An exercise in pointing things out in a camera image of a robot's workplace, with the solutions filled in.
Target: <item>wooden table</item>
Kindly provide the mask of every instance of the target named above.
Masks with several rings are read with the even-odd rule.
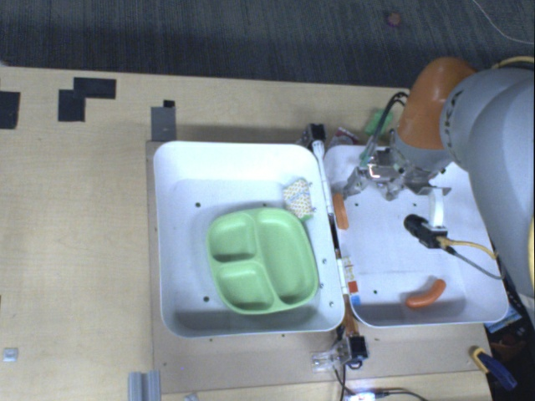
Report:
[[[116,98],[87,99],[84,123],[58,122],[59,90],[72,89],[74,77],[116,79]],[[362,132],[395,89],[0,68],[0,91],[21,94],[17,128],[0,130],[0,348],[19,349],[16,363],[0,363],[0,399],[70,401],[126,400],[129,372],[155,366],[145,176],[151,107],[176,102],[179,140],[284,143],[308,123],[325,123],[331,134],[338,126]],[[370,358],[362,373],[349,374],[351,388],[491,399],[468,355],[474,345],[490,350],[482,325],[361,330]],[[284,382],[202,391],[200,400],[338,399],[334,376],[312,375],[300,340],[267,341],[275,352],[296,353]],[[248,342],[230,343],[247,359]],[[246,377],[238,386],[251,385]]]

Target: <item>orange sausage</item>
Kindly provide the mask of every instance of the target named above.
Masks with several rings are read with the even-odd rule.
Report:
[[[443,279],[437,279],[433,282],[431,288],[418,296],[412,296],[405,300],[405,304],[408,307],[416,309],[418,307],[426,307],[432,304],[438,297],[442,295],[446,289],[446,283]]]
[[[338,226],[340,230],[348,230],[348,214],[345,211],[344,197],[340,193],[336,193],[333,196],[333,207],[334,214],[336,215],[336,226]]]

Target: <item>light wood surface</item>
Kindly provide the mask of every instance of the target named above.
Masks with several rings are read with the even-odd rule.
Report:
[[[74,76],[117,79],[117,98],[88,99],[85,123],[59,123],[58,91],[71,89]],[[331,134],[338,126],[360,132],[395,92],[16,68],[0,68],[0,90],[22,94],[18,127],[0,130],[0,348],[19,349],[16,363],[0,363],[0,399],[44,401],[126,400],[128,373],[160,366],[153,364],[148,260],[150,107],[176,101],[179,139],[294,142],[311,122],[325,123]],[[471,345],[488,350],[481,325],[391,330],[378,337],[362,328],[370,359],[365,373],[349,377],[379,380],[354,380],[351,387],[491,399],[467,355]],[[280,336],[265,338],[265,346],[281,348]],[[328,381],[206,391],[201,401],[336,399],[338,384],[310,373],[308,347],[298,336],[284,343],[301,364],[285,383],[305,373]],[[252,341],[236,344],[240,358]],[[202,375],[208,359],[197,349],[186,347],[186,359],[197,378],[211,378]],[[252,377],[262,373],[251,365]]]

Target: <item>green divided plate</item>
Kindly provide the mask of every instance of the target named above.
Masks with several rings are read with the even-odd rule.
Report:
[[[233,311],[258,315],[308,302],[318,290],[316,261],[301,221],[280,208],[215,219],[206,239],[211,273]]]

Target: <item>green plate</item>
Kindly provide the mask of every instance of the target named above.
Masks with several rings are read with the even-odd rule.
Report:
[[[212,222],[206,242],[217,291],[235,312],[285,311],[318,290],[310,241],[301,221],[286,210],[226,214]]]

